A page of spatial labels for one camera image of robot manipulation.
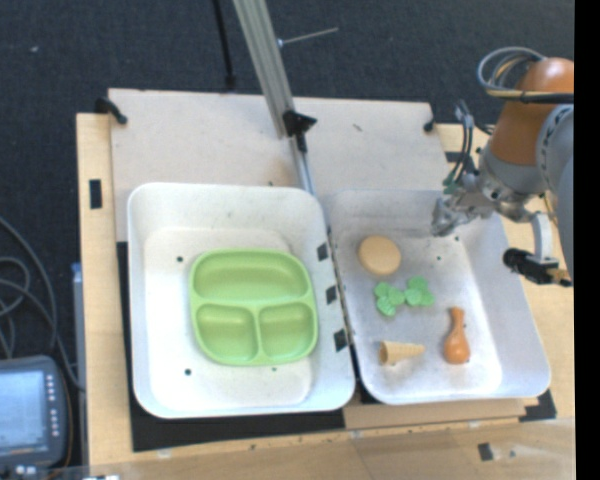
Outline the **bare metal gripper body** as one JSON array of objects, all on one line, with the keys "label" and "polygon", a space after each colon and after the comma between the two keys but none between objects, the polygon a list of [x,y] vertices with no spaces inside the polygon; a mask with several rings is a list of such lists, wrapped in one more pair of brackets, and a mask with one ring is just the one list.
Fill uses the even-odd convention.
[{"label": "bare metal gripper body", "polygon": [[528,222],[531,212],[526,208],[530,196],[502,185],[465,185],[456,188],[447,200],[447,208],[464,216],[467,221],[487,218],[496,212],[512,222]]}]

